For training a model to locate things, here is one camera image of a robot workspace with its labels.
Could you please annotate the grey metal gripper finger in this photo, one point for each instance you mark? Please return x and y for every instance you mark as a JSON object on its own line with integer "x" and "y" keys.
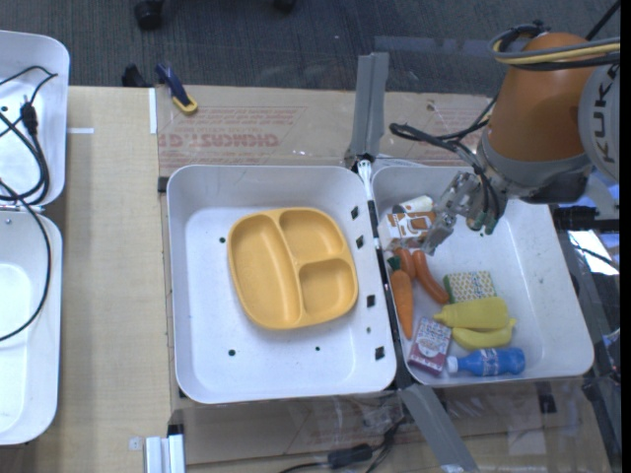
{"x": 440, "y": 233}

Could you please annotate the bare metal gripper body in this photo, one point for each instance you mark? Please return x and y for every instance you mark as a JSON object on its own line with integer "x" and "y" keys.
{"x": 462, "y": 196}

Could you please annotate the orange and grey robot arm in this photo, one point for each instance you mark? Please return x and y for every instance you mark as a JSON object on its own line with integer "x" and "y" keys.
{"x": 537, "y": 111}

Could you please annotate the white and orange carton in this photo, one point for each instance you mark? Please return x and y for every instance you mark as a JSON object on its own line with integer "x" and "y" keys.
{"x": 406, "y": 227}

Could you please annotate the white small can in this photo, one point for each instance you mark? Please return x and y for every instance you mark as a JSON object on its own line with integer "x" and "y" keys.
{"x": 416, "y": 203}

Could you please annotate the short orange sausage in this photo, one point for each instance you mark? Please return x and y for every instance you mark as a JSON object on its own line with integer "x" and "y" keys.
{"x": 406, "y": 262}

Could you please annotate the orange carrot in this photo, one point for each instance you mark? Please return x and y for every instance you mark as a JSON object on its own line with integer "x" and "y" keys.
{"x": 403, "y": 298}

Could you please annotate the yellow bottle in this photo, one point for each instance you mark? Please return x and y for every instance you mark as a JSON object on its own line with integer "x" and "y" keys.
{"x": 478, "y": 313}

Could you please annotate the white plastic tray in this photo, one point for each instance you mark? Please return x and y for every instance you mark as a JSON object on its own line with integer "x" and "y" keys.
{"x": 207, "y": 313}
{"x": 537, "y": 284}

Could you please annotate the maroon and white carton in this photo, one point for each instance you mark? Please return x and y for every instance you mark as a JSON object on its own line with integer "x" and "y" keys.
{"x": 430, "y": 347}

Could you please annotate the yellow banana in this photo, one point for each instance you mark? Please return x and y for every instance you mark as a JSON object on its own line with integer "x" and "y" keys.
{"x": 485, "y": 338}

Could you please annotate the blue bottle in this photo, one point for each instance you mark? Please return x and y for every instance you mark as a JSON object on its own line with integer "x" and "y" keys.
{"x": 490, "y": 361}

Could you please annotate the yellow divided plate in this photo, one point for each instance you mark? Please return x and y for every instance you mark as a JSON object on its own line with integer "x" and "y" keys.
{"x": 276, "y": 274}

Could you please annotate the brown cardboard board red print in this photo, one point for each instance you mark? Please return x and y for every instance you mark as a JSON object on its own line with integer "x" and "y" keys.
{"x": 305, "y": 126}

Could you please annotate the black office chair base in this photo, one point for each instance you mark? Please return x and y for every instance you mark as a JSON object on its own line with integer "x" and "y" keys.
{"x": 148, "y": 14}

